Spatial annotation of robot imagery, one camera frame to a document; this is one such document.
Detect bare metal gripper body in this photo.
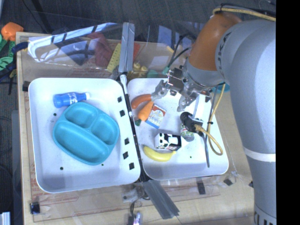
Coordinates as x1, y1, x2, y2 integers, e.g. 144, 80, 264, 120
166, 67, 212, 100

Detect orange sausage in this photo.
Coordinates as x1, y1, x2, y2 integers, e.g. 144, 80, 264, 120
131, 94, 153, 110

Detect white orange blue carton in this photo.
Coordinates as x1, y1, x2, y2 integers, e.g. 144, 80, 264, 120
145, 104, 167, 129

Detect orange carrot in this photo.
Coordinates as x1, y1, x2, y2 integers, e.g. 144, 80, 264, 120
134, 100, 155, 127

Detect small green and white can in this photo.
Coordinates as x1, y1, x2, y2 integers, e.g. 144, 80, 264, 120
180, 123, 195, 142

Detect thin black and white rod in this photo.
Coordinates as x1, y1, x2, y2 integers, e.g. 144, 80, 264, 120
120, 74, 145, 181

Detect black and white carton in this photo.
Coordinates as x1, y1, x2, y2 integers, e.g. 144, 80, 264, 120
154, 132, 182, 152

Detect yellow banana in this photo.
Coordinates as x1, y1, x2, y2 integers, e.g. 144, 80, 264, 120
142, 145, 177, 162

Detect white plastic tray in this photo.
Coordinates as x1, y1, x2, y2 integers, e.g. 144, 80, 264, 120
126, 78, 230, 181
28, 77, 142, 194

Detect blue divided plate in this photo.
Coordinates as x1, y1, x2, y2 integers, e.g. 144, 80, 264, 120
52, 101, 121, 166

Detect blue plastic bottle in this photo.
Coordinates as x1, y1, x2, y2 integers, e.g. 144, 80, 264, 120
52, 91, 91, 108

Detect black cylinder on white bracket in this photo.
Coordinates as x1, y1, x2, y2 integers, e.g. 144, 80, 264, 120
180, 95, 204, 134

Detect black block with thin wires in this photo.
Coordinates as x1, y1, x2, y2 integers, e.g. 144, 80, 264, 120
127, 211, 143, 225

